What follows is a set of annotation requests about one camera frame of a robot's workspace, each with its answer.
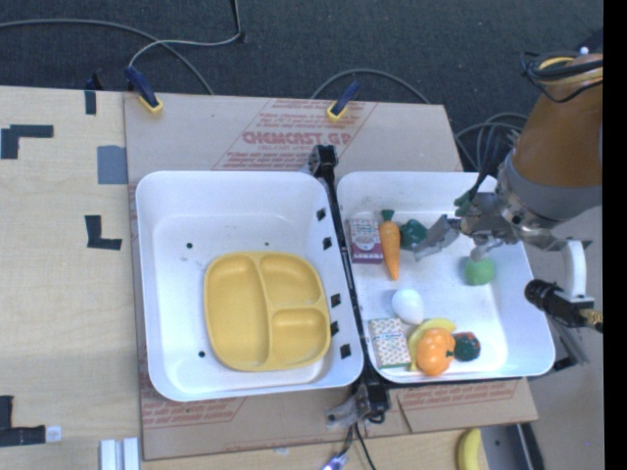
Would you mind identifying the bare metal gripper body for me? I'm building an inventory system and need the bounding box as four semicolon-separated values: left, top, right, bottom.
458;191;572;254

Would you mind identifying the light green round fruit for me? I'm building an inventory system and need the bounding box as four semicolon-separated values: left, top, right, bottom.
463;256;497;287

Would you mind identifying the dark green pepper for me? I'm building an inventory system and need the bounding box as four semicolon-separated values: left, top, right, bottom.
399;218;428;252

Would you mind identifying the orange carrot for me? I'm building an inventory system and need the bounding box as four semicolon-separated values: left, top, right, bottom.
378;209;402;282

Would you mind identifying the white plastic tray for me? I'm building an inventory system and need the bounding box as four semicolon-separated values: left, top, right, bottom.
134;169;365;403
335;170;556;385

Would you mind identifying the pink and white carton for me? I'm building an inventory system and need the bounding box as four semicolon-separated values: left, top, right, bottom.
346;217;385;265

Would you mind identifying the white egg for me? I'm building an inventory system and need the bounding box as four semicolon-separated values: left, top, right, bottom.
390;288;425;326

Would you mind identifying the thin black rod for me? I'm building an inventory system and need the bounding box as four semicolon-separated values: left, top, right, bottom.
322;173;378;386

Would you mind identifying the green and red pepper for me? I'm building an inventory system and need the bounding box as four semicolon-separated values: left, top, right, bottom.
453;331;482;362

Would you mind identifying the orange pumpkin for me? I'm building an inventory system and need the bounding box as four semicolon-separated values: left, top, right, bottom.
415;327;457;377

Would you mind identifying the white carton orange print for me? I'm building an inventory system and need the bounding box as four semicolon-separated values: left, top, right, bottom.
367;317;412;370

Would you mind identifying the yellow divided plate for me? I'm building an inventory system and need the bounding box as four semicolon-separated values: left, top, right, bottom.
203;251;333;373

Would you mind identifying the brown cardboard board red print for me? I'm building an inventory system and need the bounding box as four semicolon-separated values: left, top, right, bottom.
121;91;539;461

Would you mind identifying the black cylinder on white bracket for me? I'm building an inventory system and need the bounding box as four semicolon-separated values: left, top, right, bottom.
523;237;597;330

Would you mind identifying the black block with thin wires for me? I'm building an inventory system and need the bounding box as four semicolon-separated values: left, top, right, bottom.
353;382;392;423
304;144;340;179

